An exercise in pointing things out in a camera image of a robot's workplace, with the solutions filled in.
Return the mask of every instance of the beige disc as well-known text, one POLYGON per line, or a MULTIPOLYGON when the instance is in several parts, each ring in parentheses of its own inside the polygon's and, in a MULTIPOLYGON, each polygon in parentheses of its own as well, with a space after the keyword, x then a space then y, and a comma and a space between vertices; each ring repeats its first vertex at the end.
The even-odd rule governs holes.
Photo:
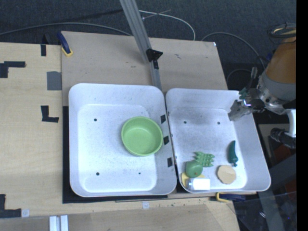
POLYGON ((217 176, 224 184, 231 184, 236 179, 235 170, 230 165, 219 166, 217 176))

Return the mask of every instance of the green ball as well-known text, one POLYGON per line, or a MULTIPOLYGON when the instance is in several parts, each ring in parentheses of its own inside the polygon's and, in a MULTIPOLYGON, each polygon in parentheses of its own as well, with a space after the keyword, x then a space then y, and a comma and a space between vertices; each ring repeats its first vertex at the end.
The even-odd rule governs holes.
POLYGON ((189 178, 196 178, 201 175, 203 166, 196 162, 190 161, 186 163, 185 173, 189 178))

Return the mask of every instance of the green bowl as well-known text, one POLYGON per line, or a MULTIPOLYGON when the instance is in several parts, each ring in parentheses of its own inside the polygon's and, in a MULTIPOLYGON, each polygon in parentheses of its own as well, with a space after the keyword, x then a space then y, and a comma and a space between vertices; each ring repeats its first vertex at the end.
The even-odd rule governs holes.
POLYGON ((163 133, 153 120, 137 116, 127 120, 121 131, 125 148, 136 156, 149 156, 161 148, 163 133))

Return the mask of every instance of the plastic tray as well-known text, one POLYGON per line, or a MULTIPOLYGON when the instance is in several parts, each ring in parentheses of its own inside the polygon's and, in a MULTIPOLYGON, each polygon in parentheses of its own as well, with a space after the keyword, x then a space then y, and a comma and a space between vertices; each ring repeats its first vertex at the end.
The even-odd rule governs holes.
POLYGON ((163 93, 153 86, 77 84, 69 92, 70 184, 79 196, 165 195, 177 180, 163 93), (164 136, 150 156, 134 156, 121 140, 135 116, 154 120, 164 136))
POLYGON ((264 191, 270 186, 270 174, 252 114, 233 122, 228 112, 238 92, 232 90, 171 89, 166 94, 166 105, 175 153, 176 166, 181 175, 185 164, 194 159, 195 152, 213 154, 212 167, 204 167, 203 175, 210 179, 211 189, 190 191, 250 192, 264 191), (224 184, 217 177, 220 165, 228 162, 228 145, 236 141, 239 158, 234 167, 237 178, 232 184, 224 184))

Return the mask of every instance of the wooden table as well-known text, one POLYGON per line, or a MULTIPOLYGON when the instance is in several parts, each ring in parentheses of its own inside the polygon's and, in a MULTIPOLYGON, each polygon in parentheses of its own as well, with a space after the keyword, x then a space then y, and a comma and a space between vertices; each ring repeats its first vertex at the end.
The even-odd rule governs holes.
MULTIPOLYGON (((133 37, 64 35, 73 46, 84 37, 107 42, 100 48, 103 74, 98 76, 93 70, 92 77, 74 78, 77 71, 85 75, 87 70, 83 65, 72 72, 68 64, 76 61, 79 49, 73 48, 75 56, 69 59, 58 45, 47 45, 42 56, 40 45, 0 43, 0 63, 26 62, 25 68, 9 67, 8 78, 0 78, 0 193, 6 194, 5 208, 28 209, 30 217, 42 217, 42 223, 43 217, 69 215, 70 228, 75 230, 101 230, 103 220, 108 223, 106 230, 145 230, 147 226, 149 230, 202 230, 205 226, 207 230, 239 230, 233 205, 210 201, 206 194, 173 192, 168 199, 148 201, 149 209, 142 208, 142 201, 62 204, 62 107, 67 105, 69 87, 78 82, 151 84, 150 71, 141 62, 133 37), (110 47, 117 47, 118 57, 106 52, 110 47), (63 92, 47 88, 47 72, 53 71, 62 73, 63 92), (59 117, 57 123, 42 121, 42 105, 49 106, 50 117, 59 117)), ((151 38, 151 43, 164 52, 159 60, 164 93, 173 87, 227 89, 213 43, 157 38, 151 38)), ((86 60, 88 66, 100 61, 93 58, 86 60)), ((0 220, 0 227, 24 220, 0 220)))

